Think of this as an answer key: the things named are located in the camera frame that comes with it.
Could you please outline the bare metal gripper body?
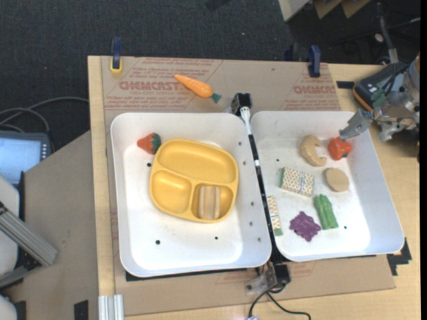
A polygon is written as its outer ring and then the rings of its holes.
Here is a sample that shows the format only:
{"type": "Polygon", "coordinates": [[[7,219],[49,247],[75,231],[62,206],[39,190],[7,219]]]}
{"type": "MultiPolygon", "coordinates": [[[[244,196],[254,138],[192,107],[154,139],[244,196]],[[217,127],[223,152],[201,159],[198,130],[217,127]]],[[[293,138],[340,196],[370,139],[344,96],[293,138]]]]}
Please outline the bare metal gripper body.
{"type": "Polygon", "coordinates": [[[373,103],[373,118],[390,127],[415,127],[420,122],[420,92],[392,91],[373,103]]]}

